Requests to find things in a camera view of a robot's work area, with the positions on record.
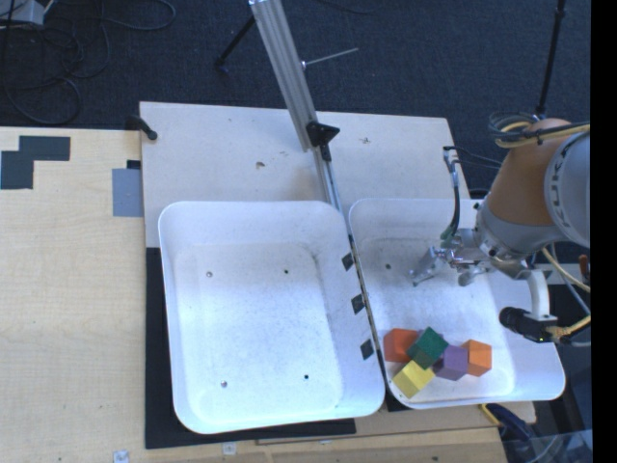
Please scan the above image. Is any pale wood board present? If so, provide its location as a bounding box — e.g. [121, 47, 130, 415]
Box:
[139, 101, 537, 448]

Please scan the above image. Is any green cube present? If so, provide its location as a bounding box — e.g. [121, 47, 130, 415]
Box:
[405, 326, 450, 371]

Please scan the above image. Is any white plastic tray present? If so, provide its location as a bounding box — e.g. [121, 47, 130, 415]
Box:
[157, 200, 387, 436]
[347, 197, 567, 411]

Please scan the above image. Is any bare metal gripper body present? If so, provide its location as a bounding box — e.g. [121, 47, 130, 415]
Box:
[446, 228, 513, 273]

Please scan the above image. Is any orange cube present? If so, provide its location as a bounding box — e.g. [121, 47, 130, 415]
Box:
[460, 339, 494, 378]

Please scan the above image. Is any yellow cube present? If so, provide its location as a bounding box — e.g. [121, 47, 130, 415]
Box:
[391, 359, 437, 400]

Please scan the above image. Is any red cube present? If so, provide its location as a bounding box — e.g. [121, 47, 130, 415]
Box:
[383, 327, 419, 364]

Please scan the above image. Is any purple cube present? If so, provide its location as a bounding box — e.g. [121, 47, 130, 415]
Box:
[432, 343, 470, 382]

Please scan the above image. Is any black cylinder on white bracket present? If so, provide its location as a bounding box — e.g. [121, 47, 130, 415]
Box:
[497, 266, 560, 344]

